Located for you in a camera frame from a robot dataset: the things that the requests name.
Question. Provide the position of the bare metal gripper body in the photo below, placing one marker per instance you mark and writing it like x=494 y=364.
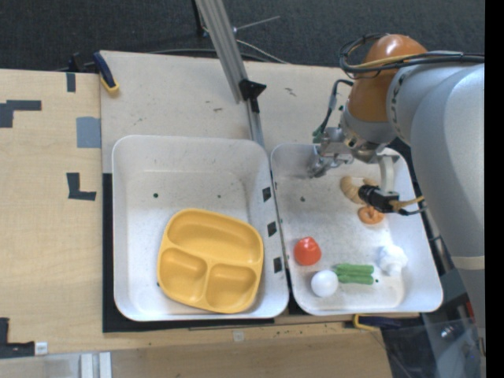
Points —
x=334 y=142

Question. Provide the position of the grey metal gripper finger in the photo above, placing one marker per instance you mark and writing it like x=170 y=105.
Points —
x=331 y=164
x=316 y=168

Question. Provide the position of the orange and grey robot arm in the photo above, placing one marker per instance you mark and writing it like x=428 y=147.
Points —
x=441 y=140

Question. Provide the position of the tan toy croissant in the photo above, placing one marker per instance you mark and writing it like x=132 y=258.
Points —
x=349 y=189

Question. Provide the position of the white plastic tray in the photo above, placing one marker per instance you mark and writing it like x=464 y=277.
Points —
x=334 y=227
x=189 y=171

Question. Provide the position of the orange toy pretzel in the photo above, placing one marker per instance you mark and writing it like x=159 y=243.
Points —
x=368 y=216

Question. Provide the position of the red toy tomato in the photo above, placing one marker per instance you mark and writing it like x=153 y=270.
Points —
x=307 y=252

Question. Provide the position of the green toy bean pods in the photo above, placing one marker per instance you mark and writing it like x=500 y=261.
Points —
x=354 y=274

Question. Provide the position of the white lumpy toy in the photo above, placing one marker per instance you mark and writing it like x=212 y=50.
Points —
x=392 y=259

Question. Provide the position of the white egg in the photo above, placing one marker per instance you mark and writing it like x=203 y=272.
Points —
x=324 y=283

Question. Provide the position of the yellow divided plate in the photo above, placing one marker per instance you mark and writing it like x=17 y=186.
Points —
x=212 y=250

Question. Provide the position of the black cylinder on white bracket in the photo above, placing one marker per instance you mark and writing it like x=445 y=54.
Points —
x=376 y=198

